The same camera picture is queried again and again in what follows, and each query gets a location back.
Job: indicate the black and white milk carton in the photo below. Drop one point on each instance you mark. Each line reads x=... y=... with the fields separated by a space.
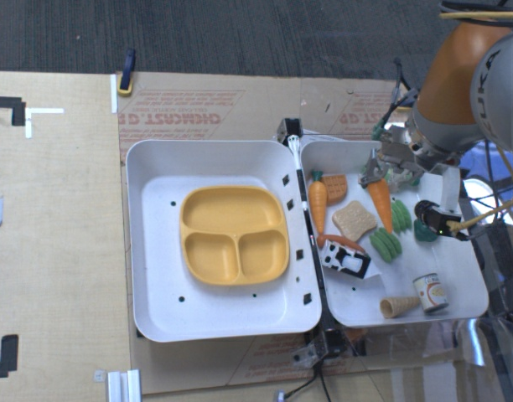
x=344 y=262

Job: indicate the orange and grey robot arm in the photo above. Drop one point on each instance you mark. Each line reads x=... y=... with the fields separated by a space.
x=449 y=82

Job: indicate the brown waffle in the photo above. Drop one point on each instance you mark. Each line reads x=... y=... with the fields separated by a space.
x=337 y=187

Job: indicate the green broccoli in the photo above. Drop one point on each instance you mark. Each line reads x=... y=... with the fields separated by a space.
x=424 y=233

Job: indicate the brown cardboard board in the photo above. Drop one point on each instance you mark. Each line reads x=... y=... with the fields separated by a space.
x=189 y=111

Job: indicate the beige ice cream cone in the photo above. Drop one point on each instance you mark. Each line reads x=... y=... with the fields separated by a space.
x=397 y=307

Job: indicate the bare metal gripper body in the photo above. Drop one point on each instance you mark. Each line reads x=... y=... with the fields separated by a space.
x=397 y=149

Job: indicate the black cylinder on white bracket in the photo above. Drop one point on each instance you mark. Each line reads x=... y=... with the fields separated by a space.
x=433 y=216

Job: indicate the white plastic tray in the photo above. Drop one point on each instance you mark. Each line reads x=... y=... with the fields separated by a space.
x=164 y=241
x=449 y=262

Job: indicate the green pea pods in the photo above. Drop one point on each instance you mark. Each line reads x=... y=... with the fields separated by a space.
x=385 y=244
x=401 y=216

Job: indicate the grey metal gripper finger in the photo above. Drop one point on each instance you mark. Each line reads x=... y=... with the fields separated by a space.
x=373 y=170
x=401 y=169

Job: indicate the yellow divided plate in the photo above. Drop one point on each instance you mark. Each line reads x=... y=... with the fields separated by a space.
x=233 y=233

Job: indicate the beige bread slice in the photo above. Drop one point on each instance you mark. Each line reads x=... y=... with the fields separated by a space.
x=353 y=221

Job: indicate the small soup can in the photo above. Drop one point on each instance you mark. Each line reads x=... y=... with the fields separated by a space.
x=431 y=293

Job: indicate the orange carrot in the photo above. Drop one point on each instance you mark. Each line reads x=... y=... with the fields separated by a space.
x=318 y=201
x=342 y=241
x=381 y=203

